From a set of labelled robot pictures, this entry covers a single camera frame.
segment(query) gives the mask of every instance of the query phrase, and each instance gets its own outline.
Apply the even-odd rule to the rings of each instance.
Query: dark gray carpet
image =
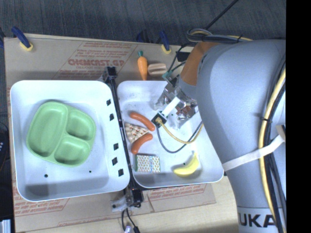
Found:
[[[171,44],[207,26],[233,0],[0,0],[0,27],[25,33],[135,41],[165,30]],[[239,0],[209,30],[252,39],[285,38],[286,0]],[[7,124],[4,54],[0,49],[0,122]]]

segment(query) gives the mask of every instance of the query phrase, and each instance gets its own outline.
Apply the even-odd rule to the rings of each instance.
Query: cardboard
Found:
[[[25,51],[19,45],[17,38],[6,38],[4,41],[9,117],[9,91],[17,81],[97,80],[103,74],[105,66],[117,68],[117,84],[125,80],[140,80],[136,70],[139,50],[144,51],[149,64],[164,63],[169,66],[175,51],[179,48],[171,46],[172,52],[166,54],[160,45],[156,44],[34,34],[26,34],[26,36],[34,45],[31,52]],[[121,212],[111,211],[110,201],[122,197],[122,191],[44,202],[24,200],[17,191],[11,122],[9,128],[17,233],[121,217]],[[132,211],[134,215],[216,203],[210,184],[147,190],[143,194],[144,202],[141,208]]]

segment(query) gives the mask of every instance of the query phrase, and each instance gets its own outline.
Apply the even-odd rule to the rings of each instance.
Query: toy carrot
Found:
[[[138,52],[139,58],[137,59],[137,64],[138,64],[138,69],[142,77],[142,80],[147,80],[148,63],[147,63],[147,59],[142,55],[143,55],[143,52],[139,51]]]

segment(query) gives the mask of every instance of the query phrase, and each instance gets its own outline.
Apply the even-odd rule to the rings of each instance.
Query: toy sausage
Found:
[[[133,142],[131,147],[132,154],[137,154],[138,150],[140,149],[141,145],[143,145],[145,142],[150,141],[153,139],[152,134],[147,133],[138,138],[135,142]]]
[[[146,118],[145,116],[139,114],[139,113],[136,113],[136,112],[132,112],[130,114],[130,117],[132,119],[135,119],[135,120],[138,120],[140,121],[141,123],[143,123],[144,125],[146,125],[146,127],[148,128],[148,130],[150,131],[154,131],[156,129],[155,125],[148,119]]]

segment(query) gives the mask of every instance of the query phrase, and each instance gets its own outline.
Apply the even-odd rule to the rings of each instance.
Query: rectangular patterned object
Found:
[[[147,173],[159,173],[160,172],[159,157],[137,154],[135,156],[135,171]]]

